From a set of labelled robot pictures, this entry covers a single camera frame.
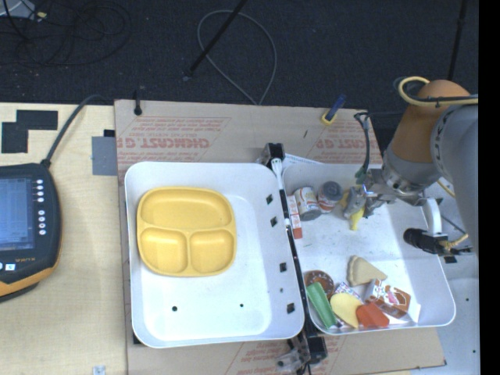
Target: blue marker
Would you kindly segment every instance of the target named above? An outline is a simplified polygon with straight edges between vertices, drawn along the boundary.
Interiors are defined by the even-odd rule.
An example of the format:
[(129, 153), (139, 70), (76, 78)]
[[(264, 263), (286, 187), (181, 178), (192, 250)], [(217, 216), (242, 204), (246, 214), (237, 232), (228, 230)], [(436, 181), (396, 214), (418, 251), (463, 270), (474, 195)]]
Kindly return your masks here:
[(324, 123), (325, 125), (331, 125), (335, 121), (335, 118), (337, 117), (337, 111), (341, 109), (344, 106), (344, 104), (345, 104), (345, 95), (341, 94), (340, 96), (338, 96), (338, 99), (332, 106), (332, 108), (323, 114), (323, 116), (321, 117), (321, 122)]

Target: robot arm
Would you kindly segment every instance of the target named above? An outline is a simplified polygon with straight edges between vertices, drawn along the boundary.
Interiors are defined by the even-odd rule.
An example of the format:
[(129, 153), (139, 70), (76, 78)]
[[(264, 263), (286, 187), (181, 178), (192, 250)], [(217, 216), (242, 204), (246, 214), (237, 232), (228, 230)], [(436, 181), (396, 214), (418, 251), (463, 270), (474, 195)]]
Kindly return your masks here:
[[(411, 80), (425, 83), (417, 98), (404, 92), (404, 84)], [(479, 255), (477, 95), (448, 80), (419, 77), (402, 80), (399, 90), (410, 105), (384, 153), (382, 168), (366, 174), (365, 216), (396, 198), (432, 213), (420, 192), (444, 177), (454, 186), (460, 216)], [(435, 219), (438, 229), (440, 224)]]

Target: screen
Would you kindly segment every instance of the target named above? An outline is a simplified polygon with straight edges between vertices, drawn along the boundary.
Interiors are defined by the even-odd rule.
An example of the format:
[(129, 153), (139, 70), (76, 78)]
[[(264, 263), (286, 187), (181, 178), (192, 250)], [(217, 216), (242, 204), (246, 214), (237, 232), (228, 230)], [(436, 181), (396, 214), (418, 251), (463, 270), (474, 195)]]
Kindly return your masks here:
[(0, 251), (34, 248), (30, 177), (0, 178)]

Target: gray cable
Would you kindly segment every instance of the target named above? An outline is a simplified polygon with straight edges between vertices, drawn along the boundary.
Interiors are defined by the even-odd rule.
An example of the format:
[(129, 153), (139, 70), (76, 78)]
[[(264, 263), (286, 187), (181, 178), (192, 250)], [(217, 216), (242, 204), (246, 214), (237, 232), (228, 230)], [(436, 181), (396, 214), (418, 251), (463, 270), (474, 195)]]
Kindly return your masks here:
[[(198, 35), (198, 43), (200, 45), (200, 47), (202, 48), (202, 50), (204, 49), (203, 47), (203, 43), (202, 43), (202, 38), (200, 36), (200, 30), (202, 28), (202, 24), (203, 22), (209, 17), (209, 16), (212, 16), (212, 15), (215, 15), (215, 14), (221, 14), (221, 13), (232, 13), (232, 11), (230, 10), (225, 10), (225, 9), (222, 9), (222, 10), (218, 10), (218, 11), (212, 11), (212, 12), (209, 12), (207, 15), (205, 15), (202, 20), (200, 21), (199, 25), (198, 25), (198, 29), (197, 29), (197, 35)], [(277, 54), (276, 54), (276, 47), (274, 46), (274, 42), (273, 42), (273, 39), (271, 38), (271, 36), (269, 35), (269, 33), (267, 32), (267, 30), (260, 24), (258, 23), (257, 21), (255, 21), (253, 18), (251, 18), (250, 16), (247, 16), (245, 14), (242, 14), (241, 12), (238, 13), (239, 16), (243, 16), (244, 18), (246, 18), (247, 20), (251, 20), (255, 25), (257, 25), (263, 32), (264, 34), (266, 34), (267, 38), (269, 39), (270, 41), (270, 44), (271, 44), (271, 47), (273, 48), (273, 54), (274, 54), (274, 66), (273, 66), (273, 74), (271, 75), (271, 79), (270, 79), (270, 82), (267, 84), (267, 87), (266, 87), (266, 90), (264, 91), (262, 97), (260, 98), (260, 101), (259, 103), (257, 103), (253, 98), (252, 96), (250, 96), (246, 91), (244, 91), (239, 85), (237, 85), (232, 79), (230, 79), (214, 62), (213, 60), (207, 55), (206, 58), (209, 60), (209, 62), (212, 64), (212, 66), (217, 70), (217, 72), (219, 72), (224, 78), (226, 78), (226, 80), (231, 83), (235, 88), (237, 88), (246, 98), (248, 98), (248, 100), (250, 100), (253, 104), (255, 105), (261, 105), (263, 103), (263, 100), (264, 98), (266, 97), (267, 95), (267, 92), (269, 91), (270, 87), (271, 87), (271, 84), (273, 83), (274, 81), (274, 75), (276, 73), (276, 68), (277, 68)]]

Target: soup can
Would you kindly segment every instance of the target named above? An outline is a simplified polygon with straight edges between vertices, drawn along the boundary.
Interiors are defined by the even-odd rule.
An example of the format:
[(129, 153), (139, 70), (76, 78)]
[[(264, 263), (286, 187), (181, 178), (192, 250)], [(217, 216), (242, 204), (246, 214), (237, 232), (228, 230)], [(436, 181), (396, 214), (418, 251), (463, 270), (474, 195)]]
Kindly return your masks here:
[(310, 186), (300, 187), (294, 192), (297, 201), (298, 216), (302, 221), (314, 220), (321, 215), (316, 193)]
[(332, 180), (321, 185), (318, 190), (318, 206), (323, 214), (331, 213), (337, 202), (342, 198), (342, 186)]

